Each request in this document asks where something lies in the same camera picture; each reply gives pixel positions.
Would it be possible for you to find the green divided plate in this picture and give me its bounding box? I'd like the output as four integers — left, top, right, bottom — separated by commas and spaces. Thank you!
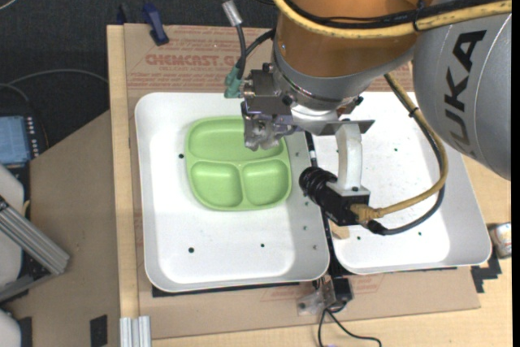
184, 115, 293, 212

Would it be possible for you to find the white plastic tray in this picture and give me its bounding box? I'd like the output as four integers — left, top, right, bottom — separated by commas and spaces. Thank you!
311, 90, 493, 275
133, 91, 332, 293

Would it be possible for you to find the black cylinder on white bracket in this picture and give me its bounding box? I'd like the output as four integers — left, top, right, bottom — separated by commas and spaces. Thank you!
298, 119, 376, 228

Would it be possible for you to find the black block with thin wires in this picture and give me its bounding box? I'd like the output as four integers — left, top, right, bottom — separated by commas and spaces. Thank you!
332, 275, 354, 303

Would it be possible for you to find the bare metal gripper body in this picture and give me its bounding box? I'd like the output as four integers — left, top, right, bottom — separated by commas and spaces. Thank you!
240, 69, 349, 136

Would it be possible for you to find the brown cardboard board red print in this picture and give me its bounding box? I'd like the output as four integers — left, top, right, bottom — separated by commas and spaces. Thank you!
123, 23, 483, 340

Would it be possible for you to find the silver and red can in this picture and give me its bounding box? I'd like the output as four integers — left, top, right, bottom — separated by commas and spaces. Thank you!
487, 222, 513, 259

